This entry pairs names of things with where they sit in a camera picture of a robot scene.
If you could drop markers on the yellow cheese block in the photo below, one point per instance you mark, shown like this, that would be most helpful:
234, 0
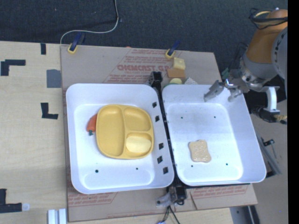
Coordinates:
179, 63

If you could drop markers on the white plastic tray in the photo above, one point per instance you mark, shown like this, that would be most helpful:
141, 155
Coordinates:
116, 176
210, 122

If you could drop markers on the pale yellow potato slice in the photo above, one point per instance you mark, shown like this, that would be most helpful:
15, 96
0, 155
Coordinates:
138, 144

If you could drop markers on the orange carrot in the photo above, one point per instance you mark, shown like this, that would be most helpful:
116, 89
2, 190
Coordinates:
91, 123

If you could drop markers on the black cylinder on white bracket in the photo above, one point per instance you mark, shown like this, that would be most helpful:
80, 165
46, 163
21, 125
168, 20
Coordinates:
272, 99

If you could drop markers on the thin black rod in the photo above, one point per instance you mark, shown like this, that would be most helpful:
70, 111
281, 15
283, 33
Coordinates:
163, 115

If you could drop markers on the beige bread slice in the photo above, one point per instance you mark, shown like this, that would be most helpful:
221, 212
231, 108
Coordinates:
199, 151

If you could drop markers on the white patterned packet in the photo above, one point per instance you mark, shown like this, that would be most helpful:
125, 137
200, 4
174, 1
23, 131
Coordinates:
190, 81

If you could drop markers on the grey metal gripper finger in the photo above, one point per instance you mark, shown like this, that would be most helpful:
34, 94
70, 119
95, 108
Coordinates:
213, 90
234, 95

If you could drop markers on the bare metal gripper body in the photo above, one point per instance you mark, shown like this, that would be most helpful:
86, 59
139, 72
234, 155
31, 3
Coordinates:
240, 80

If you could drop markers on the yellow divided plate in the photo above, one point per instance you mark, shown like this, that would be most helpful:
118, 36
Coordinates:
109, 129

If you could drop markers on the brown cardboard board red print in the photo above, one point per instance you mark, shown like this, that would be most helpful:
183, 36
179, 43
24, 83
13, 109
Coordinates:
98, 66

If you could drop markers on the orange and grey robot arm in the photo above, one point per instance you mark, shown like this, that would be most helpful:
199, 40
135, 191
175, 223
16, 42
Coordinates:
261, 48

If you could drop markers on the yellow-green round toy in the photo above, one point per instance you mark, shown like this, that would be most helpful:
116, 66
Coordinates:
175, 81

